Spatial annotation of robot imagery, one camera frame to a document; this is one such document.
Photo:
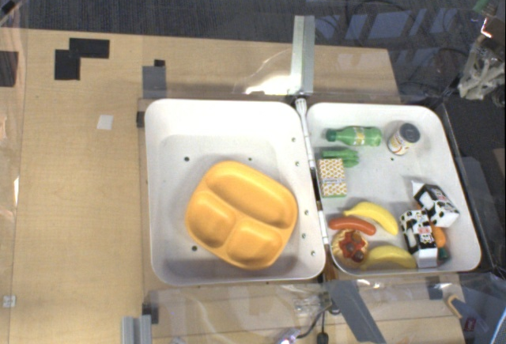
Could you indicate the yellow banana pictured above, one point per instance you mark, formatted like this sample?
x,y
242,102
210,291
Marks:
x,y
389,257
375,212

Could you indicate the cow print milk carton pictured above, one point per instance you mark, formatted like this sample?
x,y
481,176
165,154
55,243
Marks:
x,y
419,237
436,202

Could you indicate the orange divided plate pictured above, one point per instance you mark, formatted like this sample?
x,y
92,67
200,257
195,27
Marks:
x,y
241,212

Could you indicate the green plastic bottle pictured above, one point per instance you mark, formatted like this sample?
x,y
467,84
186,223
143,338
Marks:
x,y
356,136

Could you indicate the orange carrot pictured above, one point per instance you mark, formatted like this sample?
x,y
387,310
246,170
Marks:
x,y
440,237

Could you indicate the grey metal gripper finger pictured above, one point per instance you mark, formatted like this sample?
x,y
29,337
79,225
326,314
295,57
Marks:
x,y
493,77
470,77

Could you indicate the white and yellow can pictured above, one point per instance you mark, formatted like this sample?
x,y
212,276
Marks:
x,y
401,141

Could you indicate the white plastic tray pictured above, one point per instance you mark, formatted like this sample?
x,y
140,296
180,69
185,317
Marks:
x,y
379,176
174,125

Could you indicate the red sausage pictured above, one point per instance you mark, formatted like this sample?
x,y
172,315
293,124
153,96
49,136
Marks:
x,y
350,224

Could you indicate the yellow patterned carton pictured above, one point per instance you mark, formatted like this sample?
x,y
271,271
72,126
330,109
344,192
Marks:
x,y
332,178

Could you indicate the toy pizza slice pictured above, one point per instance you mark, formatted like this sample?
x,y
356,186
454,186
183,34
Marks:
x,y
348,249

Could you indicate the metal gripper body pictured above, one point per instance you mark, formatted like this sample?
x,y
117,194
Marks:
x,y
494,34

